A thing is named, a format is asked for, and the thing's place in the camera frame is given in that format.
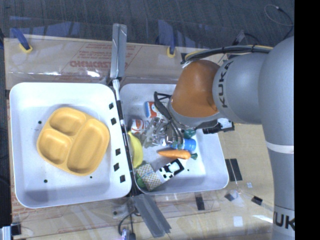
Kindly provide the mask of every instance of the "yellow tray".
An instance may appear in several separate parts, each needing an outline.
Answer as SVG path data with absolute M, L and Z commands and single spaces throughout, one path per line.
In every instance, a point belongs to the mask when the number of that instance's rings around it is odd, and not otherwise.
M 108 127 L 71 107 L 55 110 L 37 139 L 40 156 L 68 173 L 86 176 L 103 159 L 110 141 Z

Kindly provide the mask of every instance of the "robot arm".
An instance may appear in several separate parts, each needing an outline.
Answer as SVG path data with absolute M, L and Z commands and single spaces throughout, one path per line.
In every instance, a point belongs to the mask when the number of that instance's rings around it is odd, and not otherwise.
M 202 71 L 206 77 L 201 78 L 194 71 Z M 176 85 L 168 105 L 173 118 L 194 128 L 221 118 L 235 123 L 262 124 L 274 182 L 272 239 L 294 239 L 294 38 L 282 41 L 272 50 L 235 56 L 218 69 L 213 63 L 211 69 L 202 67 L 194 71 L 190 70 L 189 78 L 181 74 Z M 212 78 L 210 97 L 208 81 L 204 79 Z M 196 95 L 188 94 L 190 89 Z M 188 103 L 187 112 L 181 109 L 183 102 Z M 212 113 L 204 116 L 195 110 L 192 114 L 192 103 L 194 107 L 207 103 Z

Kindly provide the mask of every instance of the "dark floor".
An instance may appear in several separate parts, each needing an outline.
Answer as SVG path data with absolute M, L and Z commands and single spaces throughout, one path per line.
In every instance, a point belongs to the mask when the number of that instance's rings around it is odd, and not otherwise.
M 231 45 L 243 31 L 248 44 L 275 46 L 294 35 L 295 0 L 0 0 L 0 19 L 6 37 L 12 27 L 30 31 L 42 23 L 67 21 L 84 24 L 81 37 L 97 40 L 110 40 L 107 26 L 121 23 L 127 25 L 132 43 L 167 45 L 169 30 L 177 46 L 218 48 Z M 38 34 L 53 35 L 41 29 Z M 183 38 L 176 38 L 177 33 Z M 0 69 L 1 228 L 10 224 L 11 210 L 2 50 Z

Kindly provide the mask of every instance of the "orange carrot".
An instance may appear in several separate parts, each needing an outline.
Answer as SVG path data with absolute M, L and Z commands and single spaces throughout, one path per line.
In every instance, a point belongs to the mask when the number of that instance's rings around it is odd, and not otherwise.
M 191 157 L 191 154 L 188 150 L 178 150 L 178 149 L 170 149 L 170 150 L 160 150 L 158 151 L 158 154 L 167 158 L 172 158 L 172 159 L 189 159 Z

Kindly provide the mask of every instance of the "banana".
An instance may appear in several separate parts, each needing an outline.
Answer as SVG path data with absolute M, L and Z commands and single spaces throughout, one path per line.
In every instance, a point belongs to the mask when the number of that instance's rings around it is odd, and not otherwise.
M 132 165 L 133 168 L 137 168 L 139 165 L 141 165 L 144 159 L 142 145 L 140 140 L 134 136 L 131 131 L 128 132 L 128 135 L 130 137 L 130 145 L 132 150 Z

